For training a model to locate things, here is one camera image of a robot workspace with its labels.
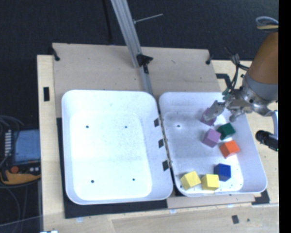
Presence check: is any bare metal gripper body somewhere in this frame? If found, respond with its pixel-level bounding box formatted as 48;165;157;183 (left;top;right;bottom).
225;87;276;117

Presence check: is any purple cube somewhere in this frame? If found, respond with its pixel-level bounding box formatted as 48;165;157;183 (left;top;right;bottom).
200;107;218;127
202;129;222;148

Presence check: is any green cube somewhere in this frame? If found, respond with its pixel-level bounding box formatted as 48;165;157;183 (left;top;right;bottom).
216;122;236;141

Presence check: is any orange cube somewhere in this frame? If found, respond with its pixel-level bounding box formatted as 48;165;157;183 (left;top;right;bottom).
219;140;240;159

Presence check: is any white plastic tray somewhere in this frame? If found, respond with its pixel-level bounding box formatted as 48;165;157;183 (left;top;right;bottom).
61;89;174;205
158;92;268;198

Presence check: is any blue cube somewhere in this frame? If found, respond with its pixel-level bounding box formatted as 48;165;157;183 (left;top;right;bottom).
213;163;232;182

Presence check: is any black and white thin rod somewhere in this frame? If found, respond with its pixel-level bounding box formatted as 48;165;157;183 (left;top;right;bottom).
159;112;173;173

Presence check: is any yellow cube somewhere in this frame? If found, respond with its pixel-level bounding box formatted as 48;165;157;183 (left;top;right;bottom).
200;174;220;191
179;170;201;190

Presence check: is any brown cardboard board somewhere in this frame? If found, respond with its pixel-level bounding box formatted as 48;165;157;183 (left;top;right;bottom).
52;42;257;210

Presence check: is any black cylinder on white bracket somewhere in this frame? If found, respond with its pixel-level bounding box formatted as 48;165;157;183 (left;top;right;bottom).
255;110;279;152

